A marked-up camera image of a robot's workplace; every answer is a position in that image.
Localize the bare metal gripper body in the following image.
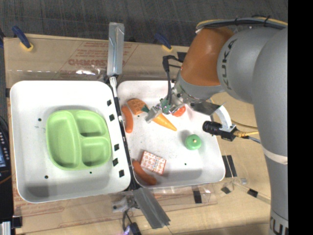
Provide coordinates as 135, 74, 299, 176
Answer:
160, 87, 195, 114

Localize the red tomato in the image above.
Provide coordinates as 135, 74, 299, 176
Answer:
172, 105, 187, 118

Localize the orange carrot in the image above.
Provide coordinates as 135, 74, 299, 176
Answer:
141, 105, 178, 132

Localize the orange sausage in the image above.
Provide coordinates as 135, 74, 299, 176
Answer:
121, 105, 134, 134
132, 159, 157, 186

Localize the green round apple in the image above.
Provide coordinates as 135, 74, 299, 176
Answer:
184, 134, 202, 151

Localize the orange and white patterned packet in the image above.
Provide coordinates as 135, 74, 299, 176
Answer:
139, 150, 167, 176

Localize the white plastic tray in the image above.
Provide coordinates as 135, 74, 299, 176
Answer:
9, 80, 132, 204
116, 80, 226, 189

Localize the green divided plate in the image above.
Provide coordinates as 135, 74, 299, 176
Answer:
45, 109, 112, 170

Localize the brown cardboard board red print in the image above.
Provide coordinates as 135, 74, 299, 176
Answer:
2, 33, 272, 235

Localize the black cylinder on white bracket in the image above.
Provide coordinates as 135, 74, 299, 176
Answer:
202, 103, 237, 142

